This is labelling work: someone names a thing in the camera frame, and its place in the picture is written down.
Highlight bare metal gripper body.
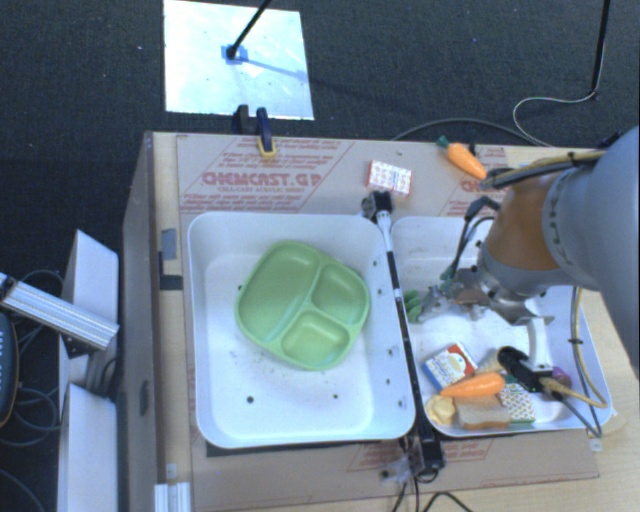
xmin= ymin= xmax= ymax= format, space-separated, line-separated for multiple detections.
xmin=446 ymin=266 xmax=556 ymax=327

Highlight green ribbed toy food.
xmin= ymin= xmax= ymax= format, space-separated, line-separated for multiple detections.
xmin=403 ymin=288 xmax=425 ymax=324

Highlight white plastic tray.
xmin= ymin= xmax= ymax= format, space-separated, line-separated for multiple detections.
xmin=389 ymin=215 xmax=618 ymax=440
xmin=187 ymin=210 xmax=418 ymax=450

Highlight thin black and white rod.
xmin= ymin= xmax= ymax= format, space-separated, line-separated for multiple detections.
xmin=374 ymin=209 xmax=437 ymax=442

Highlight blue and white carton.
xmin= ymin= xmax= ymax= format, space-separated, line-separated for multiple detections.
xmin=420 ymin=342 xmax=479 ymax=393

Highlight beige ice cream cone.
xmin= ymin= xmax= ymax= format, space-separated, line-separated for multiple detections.
xmin=476 ymin=348 xmax=504 ymax=376

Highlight orange carrot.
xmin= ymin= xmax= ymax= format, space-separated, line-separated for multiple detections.
xmin=439 ymin=371 xmax=507 ymax=400
xmin=435 ymin=134 xmax=489 ymax=182

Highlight yellow biscuit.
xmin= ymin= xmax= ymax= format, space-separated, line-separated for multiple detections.
xmin=425 ymin=394 xmax=458 ymax=427

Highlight orange and green patterned packet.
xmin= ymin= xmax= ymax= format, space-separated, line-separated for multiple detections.
xmin=498 ymin=381 xmax=537 ymax=426

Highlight brown bread slice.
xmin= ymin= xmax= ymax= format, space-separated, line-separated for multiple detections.
xmin=454 ymin=396 xmax=512 ymax=432

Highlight purple grapes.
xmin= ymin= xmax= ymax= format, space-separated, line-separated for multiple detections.
xmin=542 ymin=366 xmax=574 ymax=402

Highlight red and white packet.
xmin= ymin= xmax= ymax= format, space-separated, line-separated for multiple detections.
xmin=366 ymin=159 xmax=413 ymax=198

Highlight green divided plate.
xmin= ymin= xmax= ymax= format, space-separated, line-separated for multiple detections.
xmin=233 ymin=239 xmax=373 ymax=373

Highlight brown cardboard board red print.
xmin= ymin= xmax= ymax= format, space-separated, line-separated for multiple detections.
xmin=174 ymin=132 xmax=601 ymax=501

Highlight black cylinder on white bracket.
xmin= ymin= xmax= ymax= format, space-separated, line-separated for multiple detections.
xmin=496 ymin=314 xmax=562 ymax=396

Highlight black block with thin wires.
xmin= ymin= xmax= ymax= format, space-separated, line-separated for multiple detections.
xmin=399 ymin=433 xmax=447 ymax=482
xmin=360 ymin=189 xmax=396 ymax=219

